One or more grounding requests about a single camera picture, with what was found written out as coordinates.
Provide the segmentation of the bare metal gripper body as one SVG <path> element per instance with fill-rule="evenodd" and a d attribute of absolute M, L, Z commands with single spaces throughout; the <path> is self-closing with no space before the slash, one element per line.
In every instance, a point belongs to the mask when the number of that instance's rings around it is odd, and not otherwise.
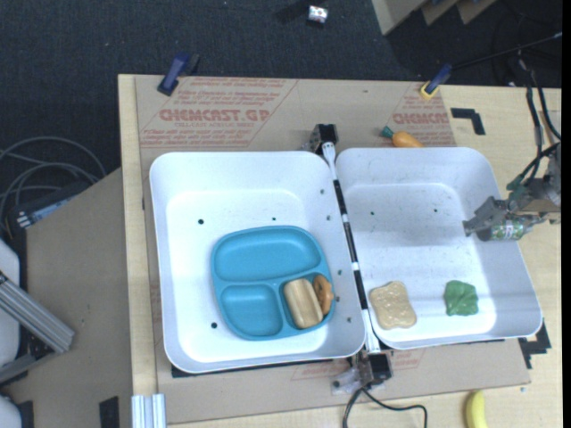
<path fill-rule="evenodd" d="M 524 178 L 524 174 L 520 174 L 508 184 L 509 211 L 519 216 L 534 217 L 537 222 L 559 222 L 562 202 L 560 144 L 553 144 L 543 151 L 529 168 L 538 168 L 543 158 L 548 161 L 542 177 Z"/>

